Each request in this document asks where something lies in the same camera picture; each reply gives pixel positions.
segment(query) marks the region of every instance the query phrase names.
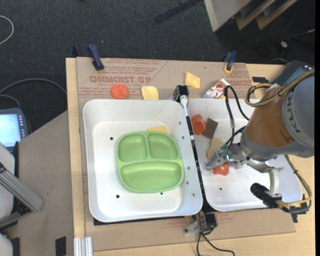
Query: white cable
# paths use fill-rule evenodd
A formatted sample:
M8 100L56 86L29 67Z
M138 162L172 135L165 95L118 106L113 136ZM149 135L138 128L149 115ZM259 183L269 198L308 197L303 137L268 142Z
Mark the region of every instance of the white cable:
M0 15L0 18L4 18L8 22L10 22L11 27L12 27L11 34L6 39L4 39L3 41L0 41L0 45L2 45L4 42L8 41L10 39L10 37L13 35L14 30L15 30L15 26L14 26L13 22L10 19L8 19L7 17Z

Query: dark floor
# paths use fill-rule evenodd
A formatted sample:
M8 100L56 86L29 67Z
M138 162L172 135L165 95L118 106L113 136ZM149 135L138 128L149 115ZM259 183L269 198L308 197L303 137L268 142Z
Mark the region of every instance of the dark floor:
M266 28L255 21L239 31L231 19L213 32L203 1L167 20L155 18L188 0L1 0L0 16L14 24L14 33L0 44L0 90L24 79L41 78L66 88L65 59L76 45L80 56L95 44L101 57L219 62L232 50L237 62L281 63L299 60L315 64L315 33L296 37L288 48L270 44L315 28L316 1L300 0ZM0 42L11 33L0 17ZM67 109L56 86L24 82L3 92L16 98L32 130ZM0 109L15 103L0 97Z

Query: wooden table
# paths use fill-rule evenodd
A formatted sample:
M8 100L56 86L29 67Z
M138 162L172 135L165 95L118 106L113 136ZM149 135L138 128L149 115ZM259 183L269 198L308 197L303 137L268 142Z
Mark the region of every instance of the wooden table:
M265 77L272 81L284 69L283 65L247 64L250 77ZM85 206L82 179L80 121L78 109L77 62L75 58L66 59L66 78L68 93L68 121L70 138L70 161L72 182L73 228L75 238L85 238ZM307 159L294 157L293 161L301 174L315 190L314 157ZM296 232L256 237L233 238L215 240L213 244L218 248L233 250L237 256L312 256L315 255L315 198L313 206L306 215L298 216L295 224ZM202 255L229 255L226 252L214 251L207 242L200 242ZM194 256L197 255L196 243L186 242L179 244L137 247L117 250L99 251L95 256Z

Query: screen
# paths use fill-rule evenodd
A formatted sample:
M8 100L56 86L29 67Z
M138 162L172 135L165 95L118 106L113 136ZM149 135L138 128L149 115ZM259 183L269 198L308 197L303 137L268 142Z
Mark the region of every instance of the screen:
M21 141L18 116L16 114L0 114L0 143L5 147L13 147Z

